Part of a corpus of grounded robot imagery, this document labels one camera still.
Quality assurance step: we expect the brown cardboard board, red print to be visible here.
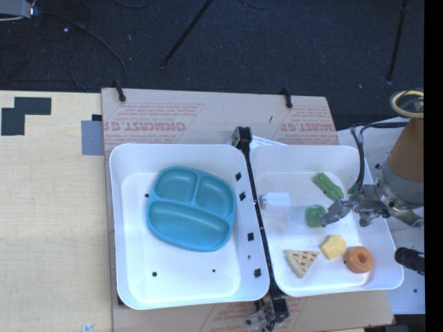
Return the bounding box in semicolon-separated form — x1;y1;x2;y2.
100;87;396;332

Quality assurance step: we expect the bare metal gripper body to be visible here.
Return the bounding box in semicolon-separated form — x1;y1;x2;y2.
350;184;425;228

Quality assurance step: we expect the orange toy doughnut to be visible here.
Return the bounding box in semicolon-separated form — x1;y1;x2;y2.
343;246;374;274

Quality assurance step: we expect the white paper sheet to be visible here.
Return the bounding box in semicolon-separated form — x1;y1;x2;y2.
250;136;289;149

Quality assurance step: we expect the yellow toy corn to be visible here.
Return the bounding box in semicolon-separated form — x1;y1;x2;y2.
319;234;347;260

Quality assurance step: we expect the thin black rod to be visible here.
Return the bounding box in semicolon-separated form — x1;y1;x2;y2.
239;139;279;301

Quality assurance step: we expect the toy pie slice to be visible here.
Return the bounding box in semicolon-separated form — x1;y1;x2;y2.
284;249;321;279

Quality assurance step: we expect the black cylinder on white bracket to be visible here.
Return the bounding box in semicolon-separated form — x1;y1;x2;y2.
394;246;425;277

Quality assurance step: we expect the white plastic tray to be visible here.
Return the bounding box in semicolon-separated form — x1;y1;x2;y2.
109;142;271;311
249;145;405;298

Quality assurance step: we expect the green toy asparagus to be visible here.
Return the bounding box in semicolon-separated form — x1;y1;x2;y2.
313;172;345;201

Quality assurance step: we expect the blue divided plate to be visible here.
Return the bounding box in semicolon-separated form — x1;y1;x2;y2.
145;165;238;253

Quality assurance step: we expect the green toy pepper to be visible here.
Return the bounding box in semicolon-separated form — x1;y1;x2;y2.
304;204;328;229

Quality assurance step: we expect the clear plastic bottle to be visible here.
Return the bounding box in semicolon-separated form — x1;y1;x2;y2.
258;192;306;216

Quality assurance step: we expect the black block with wires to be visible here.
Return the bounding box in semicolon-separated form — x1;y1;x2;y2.
269;297;290;323
230;126;253;149

